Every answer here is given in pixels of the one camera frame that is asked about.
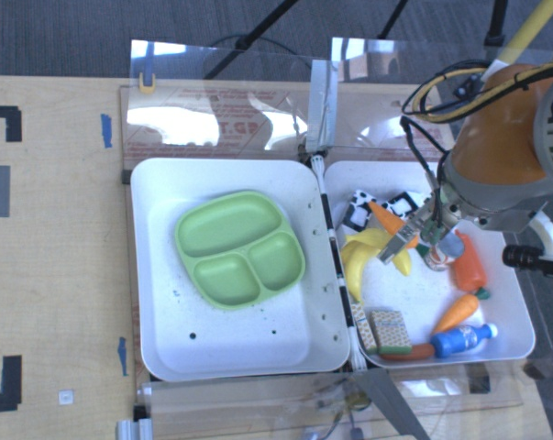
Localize black and white patterned cube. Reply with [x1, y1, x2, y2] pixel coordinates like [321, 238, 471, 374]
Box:
[341, 189, 377, 232]
[385, 191, 431, 222]

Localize yellow banana bunch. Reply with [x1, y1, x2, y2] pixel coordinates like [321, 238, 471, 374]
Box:
[339, 226, 414, 304]

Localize green divided plate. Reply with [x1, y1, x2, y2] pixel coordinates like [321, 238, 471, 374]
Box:
[173, 190, 307, 312]

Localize thin orange patterned carton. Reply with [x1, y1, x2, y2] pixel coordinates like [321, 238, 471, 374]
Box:
[350, 302, 379, 355]

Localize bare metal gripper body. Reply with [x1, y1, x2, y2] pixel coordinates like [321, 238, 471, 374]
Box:
[404, 188, 547, 243]

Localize orange carrot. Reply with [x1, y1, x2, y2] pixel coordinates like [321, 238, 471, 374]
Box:
[367, 201, 420, 250]
[430, 286, 492, 336]

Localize black cylinder on white bracket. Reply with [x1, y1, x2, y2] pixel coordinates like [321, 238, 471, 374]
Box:
[502, 209, 553, 278]

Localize thin black and white rod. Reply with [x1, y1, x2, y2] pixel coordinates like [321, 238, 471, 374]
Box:
[310, 152, 368, 371]

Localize small red and white can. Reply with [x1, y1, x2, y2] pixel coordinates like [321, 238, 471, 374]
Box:
[423, 229, 466, 272]

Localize orange patterned carton green base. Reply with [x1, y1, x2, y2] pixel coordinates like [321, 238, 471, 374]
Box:
[371, 309, 414, 356]

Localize blue bottle white cap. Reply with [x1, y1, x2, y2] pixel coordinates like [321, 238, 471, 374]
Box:
[429, 322, 499, 359]

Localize white plastic tray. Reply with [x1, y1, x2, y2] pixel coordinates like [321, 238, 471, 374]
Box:
[129, 157, 352, 383]
[324, 159, 536, 369]

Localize red brown sausage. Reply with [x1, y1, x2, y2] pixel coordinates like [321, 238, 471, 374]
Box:
[379, 342, 437, 362]

